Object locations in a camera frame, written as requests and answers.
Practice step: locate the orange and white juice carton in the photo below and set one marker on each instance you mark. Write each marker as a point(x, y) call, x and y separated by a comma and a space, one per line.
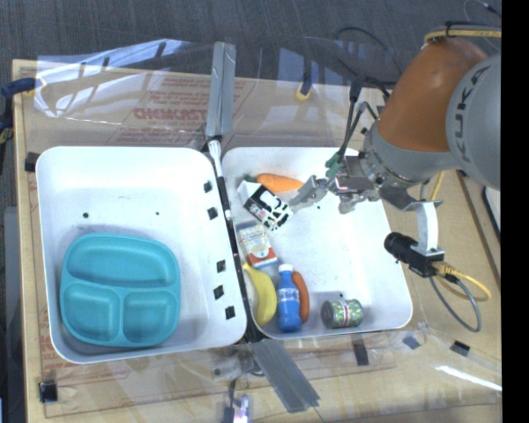
point(256, 245)

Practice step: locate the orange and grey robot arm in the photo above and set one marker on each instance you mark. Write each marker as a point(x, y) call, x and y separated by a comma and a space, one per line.
point(427, 104)

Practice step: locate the white plastic tray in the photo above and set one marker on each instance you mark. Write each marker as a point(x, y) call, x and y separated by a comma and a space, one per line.
point(128, 183)
point(344, 254)

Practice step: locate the brown sausage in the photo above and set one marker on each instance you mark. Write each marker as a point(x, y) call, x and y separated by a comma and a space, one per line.
point(303, 298)

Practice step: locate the blue divided plate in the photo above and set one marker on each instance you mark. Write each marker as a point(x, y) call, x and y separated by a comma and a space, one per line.
point(119, 289)

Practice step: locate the white and black milk carton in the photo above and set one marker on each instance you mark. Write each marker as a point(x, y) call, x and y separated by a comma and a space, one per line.
point(266, 207)

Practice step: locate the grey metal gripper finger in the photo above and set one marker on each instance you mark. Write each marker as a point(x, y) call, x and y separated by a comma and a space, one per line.
point(309, 190)
point(349, 204)

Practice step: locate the blue bottle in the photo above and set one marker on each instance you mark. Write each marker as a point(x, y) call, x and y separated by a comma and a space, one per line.
point(288, 304)

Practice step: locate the green can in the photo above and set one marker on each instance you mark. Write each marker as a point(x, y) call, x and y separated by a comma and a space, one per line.
point(343, 313)

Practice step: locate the yellow banana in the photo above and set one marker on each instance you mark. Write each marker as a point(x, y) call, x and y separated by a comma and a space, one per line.
point(265, 298)

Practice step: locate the black cylinder on white bracket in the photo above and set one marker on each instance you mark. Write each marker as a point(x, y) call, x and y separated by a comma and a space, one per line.
point(427, 227)

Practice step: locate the orange carrot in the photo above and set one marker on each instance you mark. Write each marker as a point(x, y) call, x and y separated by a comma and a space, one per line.
point(277, 182)

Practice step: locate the brown cardboard board red print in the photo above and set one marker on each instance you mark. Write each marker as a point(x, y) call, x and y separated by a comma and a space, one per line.
point(167, 113)

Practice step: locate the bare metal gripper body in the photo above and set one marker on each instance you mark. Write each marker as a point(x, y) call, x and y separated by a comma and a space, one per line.
point(357, 179)

